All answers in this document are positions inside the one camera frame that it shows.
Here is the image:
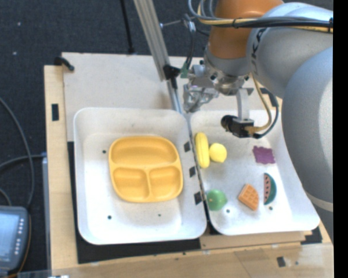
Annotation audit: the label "green apple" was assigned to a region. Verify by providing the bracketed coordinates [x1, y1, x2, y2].
[206, 189, 229, 212]

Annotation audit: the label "watermelon slice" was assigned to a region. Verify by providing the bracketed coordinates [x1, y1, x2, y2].
[263, 172, 278, 206]

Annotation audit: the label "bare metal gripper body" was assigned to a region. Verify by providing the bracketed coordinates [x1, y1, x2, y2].
[187, 64, 248, 97]

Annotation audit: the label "purple flat toy grapes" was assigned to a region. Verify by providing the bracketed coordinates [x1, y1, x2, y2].
[252, 145, 277, 166]

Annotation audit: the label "orange waffle piece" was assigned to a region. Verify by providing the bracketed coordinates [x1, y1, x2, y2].
[237, 183, 260, 212]

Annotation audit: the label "white plastic tray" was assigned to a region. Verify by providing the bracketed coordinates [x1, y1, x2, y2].
[72, 107, 208, 246]
[188, 108, 321, 237]

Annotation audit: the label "yellow divided plate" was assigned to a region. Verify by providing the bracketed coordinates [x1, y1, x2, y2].
[108, 135, 184, 204]

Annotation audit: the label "yellow lemon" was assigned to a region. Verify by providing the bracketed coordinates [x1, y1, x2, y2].
[208, 142, 228, 164]

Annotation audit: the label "yellow doughnut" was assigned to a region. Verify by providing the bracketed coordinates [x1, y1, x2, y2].
[194, 131, 211, 169]

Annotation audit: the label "pale wood board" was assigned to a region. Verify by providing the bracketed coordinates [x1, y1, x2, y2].
[43, 64, 334, 278]

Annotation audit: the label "black cylinder on white bracket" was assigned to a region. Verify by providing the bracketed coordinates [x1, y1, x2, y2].
[220, 87, 255, 139]

